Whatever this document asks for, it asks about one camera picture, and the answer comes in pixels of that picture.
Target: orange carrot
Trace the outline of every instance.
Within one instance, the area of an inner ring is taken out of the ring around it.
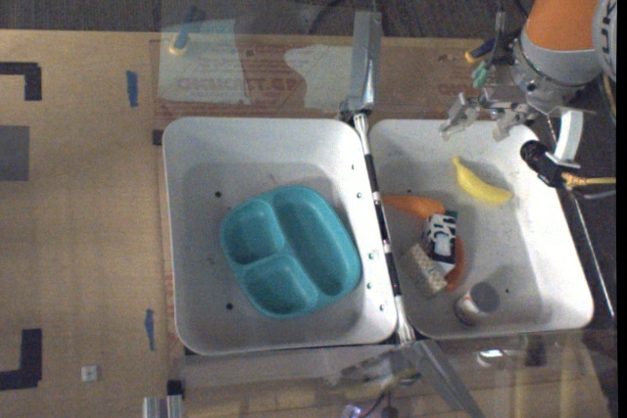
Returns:
[[[383,204],[400,209],[420,219],[428,219],[431,214],[444,214],[444,205],[440,201],[412,195],[384,195]]]
[[[455,237],[455,268],[444,276],[447,280],[447,291],[453,291],[461,282],[463,271],[466,268],[466,250],[461,237]]]

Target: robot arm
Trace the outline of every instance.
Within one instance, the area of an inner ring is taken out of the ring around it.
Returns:
[[[583,113],[566,105],[600,73],[615,80],[616,23],[617,0],[535,0],[509,47],[510,62],[484,69],[477,97],[458,96],[442,136],[468,127],[481,110],[497,122],[497,141],[538,114],[559,116],[564,132],[554,160],[575,166]]]

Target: teal dish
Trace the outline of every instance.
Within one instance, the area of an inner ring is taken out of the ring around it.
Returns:
[[[340,300],[362,278],[348,230],[318,192],[277,188],[233,209],[220,242],[251,304],[276,319],[306,315]]]

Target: white connector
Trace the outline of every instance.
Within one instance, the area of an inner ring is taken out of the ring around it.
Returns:
[[[85,383],[98,380],[98,366],[82,366],[80,368],[80,379]]]

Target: yellow banana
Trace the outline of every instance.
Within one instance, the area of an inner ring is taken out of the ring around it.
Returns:
[[[503,188],[489,185],[474,172],[453,157],[453,164],[458,171],[458,184],[469,195],[488,204],[500,205],[511,199],[511,192]]]

